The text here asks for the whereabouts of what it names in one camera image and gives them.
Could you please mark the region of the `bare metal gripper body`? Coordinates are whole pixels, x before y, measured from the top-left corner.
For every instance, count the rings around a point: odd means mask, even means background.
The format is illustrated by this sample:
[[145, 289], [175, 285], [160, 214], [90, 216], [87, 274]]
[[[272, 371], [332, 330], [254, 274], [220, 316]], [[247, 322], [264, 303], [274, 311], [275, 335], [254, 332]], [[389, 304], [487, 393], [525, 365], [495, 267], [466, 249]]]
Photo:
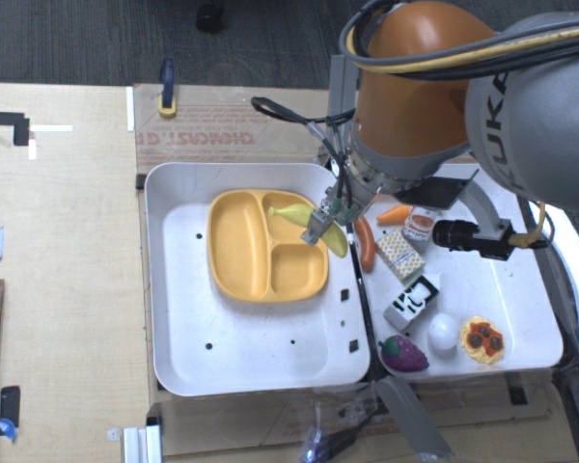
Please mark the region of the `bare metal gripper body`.
[[344, 164], [331, 158], [325, 167], [334, 180], [319, 208], [340, 226], [354, 223], [380, 192], [392, 187], [391, 158], [348, 158]]

